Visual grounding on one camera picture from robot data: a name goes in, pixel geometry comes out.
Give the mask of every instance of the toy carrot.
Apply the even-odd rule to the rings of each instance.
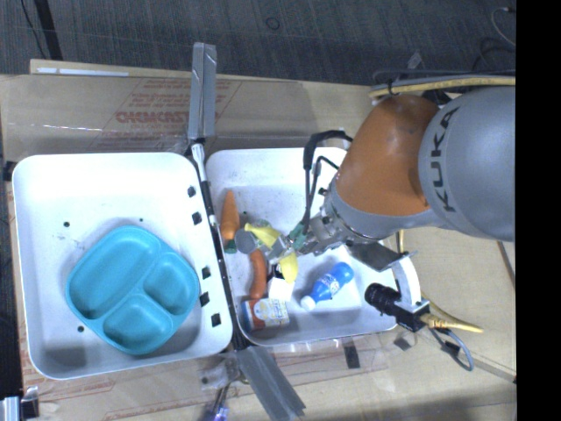
[[[235,253],[236,243],[234,236],[239,229],[239,213],[236,205],[234,192],[228,190],[222,207],[222,217],[220,219],[220,235],[224,241],[224,251],[226,253]]]
[[[249,254],[252,263],[253,282],[249,289],[251,299],[261,299],[266,290],[266,262],[265,256],[260,249],[256,249]]]

